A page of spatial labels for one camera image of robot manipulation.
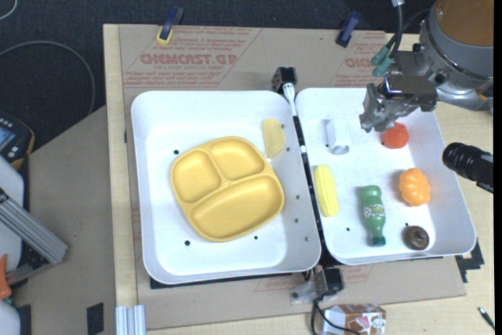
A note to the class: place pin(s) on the thin black and white rod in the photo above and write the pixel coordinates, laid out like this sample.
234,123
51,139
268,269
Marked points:
302,147

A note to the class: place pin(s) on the black pen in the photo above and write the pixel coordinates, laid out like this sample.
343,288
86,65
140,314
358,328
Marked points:
485,317

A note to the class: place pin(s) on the yellow divided plate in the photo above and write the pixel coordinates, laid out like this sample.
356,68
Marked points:
227,188

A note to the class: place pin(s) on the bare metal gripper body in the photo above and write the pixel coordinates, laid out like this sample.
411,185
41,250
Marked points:
412,88

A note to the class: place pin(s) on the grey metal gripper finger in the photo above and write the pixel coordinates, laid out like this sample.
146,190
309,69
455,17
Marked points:
370,110
394,113

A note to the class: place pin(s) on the brown and white carton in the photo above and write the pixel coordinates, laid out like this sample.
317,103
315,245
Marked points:
353,319

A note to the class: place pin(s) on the green bottle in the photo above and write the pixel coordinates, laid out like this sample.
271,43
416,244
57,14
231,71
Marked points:
372,212

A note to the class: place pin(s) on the orange red tomato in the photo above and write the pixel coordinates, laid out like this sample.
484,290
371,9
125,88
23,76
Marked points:
397,138

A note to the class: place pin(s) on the brown cardboard board red print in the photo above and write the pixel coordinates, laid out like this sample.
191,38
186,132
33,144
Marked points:
235,55

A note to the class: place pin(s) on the yellow corn cob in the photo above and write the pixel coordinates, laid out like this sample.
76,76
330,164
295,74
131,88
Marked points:
326,190

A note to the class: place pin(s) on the white plastic tray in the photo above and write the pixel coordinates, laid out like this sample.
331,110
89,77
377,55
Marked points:
219,259
376,168

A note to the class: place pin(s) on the brown doughnut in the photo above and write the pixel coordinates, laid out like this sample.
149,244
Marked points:
415,238

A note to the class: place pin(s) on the orange croissant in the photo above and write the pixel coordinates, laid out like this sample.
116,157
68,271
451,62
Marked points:
415,187

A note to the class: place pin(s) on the black cylinder on white bracket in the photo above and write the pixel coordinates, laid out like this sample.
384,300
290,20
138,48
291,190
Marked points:
466,162

